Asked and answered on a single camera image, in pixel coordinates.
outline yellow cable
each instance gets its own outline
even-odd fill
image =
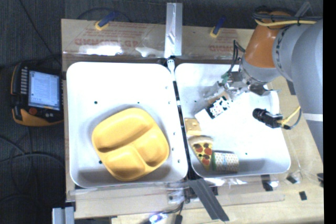
[[[274,23],[263,23],[259,20],[255,20],[257,24],[262,25],[262,26],[277,26],[277,25],[293,25],[293,24],[309,24],[309,25],[313,25],[316,22],[313,20],[284,20],[281,22],[274,22]]]
[[[298,112],[300,111],[300,109],[301,109],[301,107],[298,106],[298,107],[293,111],[293,113],[291,113],[287,118],[285,118],[285,119],[283,119],[283,120],[279,120],[278,123],[280,123],[282,126],[284,126],[287,122],[290,121],[290,119],[291,119],[292,117],[294,117],[294,115],[295,115],[296,113],[298,113]]]

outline yellow divided plate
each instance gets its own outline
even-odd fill
[[[99,123],[93,146],[107,170],[120,181],[133,181],[160,167],[169,145],[154,119],[143,109],[130,108]]]

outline table surface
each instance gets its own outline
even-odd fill
[[[69,44],[82,28],[87,25],[87,21],[62,20],[62,47]],[[246,47],[253,33],[250,29],[236,29],[239,43]],[[63,59],[64,71],[71,64]],[[275,79],[269,87],[280,90],[279,103],[280,111],[286,116],[298,106],[295,95],[291,95],[287,82],[283,77]],[[67,91],[64,88],[65,100],[65,160],[66,160],[66,190],[71,193],[75,189],[69,174],[69,133],[67,121]],[[299,164],[300,183],[292,184],[280,182],[279,199],[270,198],[266,201],[251,203],[251,198],[246,204],[224,206],[224,210],[230,218],[230,223],[324,223],[324,189],[320,186],[316,174],[323,173],[323,163],[319,156],[317,147],[309,131],[304,118],[290,131],[283,131],[284,137],[292,158]],[[302,200],[300,193],[305,193],[307,199]],[[110,192],[110,190],[91,193],[84,191],[75,198],[76,211],[75,219],[99,218],[117,216],[111,218],[113,224],[142,223],[152,215],[151,209],[165,209],[167,197],[165,194],[132,196],[127,191]],[[184,224],[197,223],[222,223],[219,220],[212,220],[200,202],[185,204],[181,213]],[[173,223],[174,214],[160,223]]]

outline blue clip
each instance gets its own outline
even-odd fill
[[[110,21],[113,21],[118,15],[119,15],[119,12],[109,13],[102,20],[96,22],[96,29],[99,31],[102,31],[104,28],[107,27],[108,23]]]
[[[225,20],[226,20],[226,17],[225,17],[225,16],[222,16],[222,17],[218,20],[216,26],[213,27],[213,28],[211,29],[210,36],[212,36],[212,37],[217,37],[217,36],[218,36],[218,34],[219,34],[219,32],[220,32],[220,28],[222,27],[222,25],[223,25],[223,23],[225,22]]]

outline screen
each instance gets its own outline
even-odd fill
[[[28,105],[60,110],[59,77],[37,71],[29,72]]]

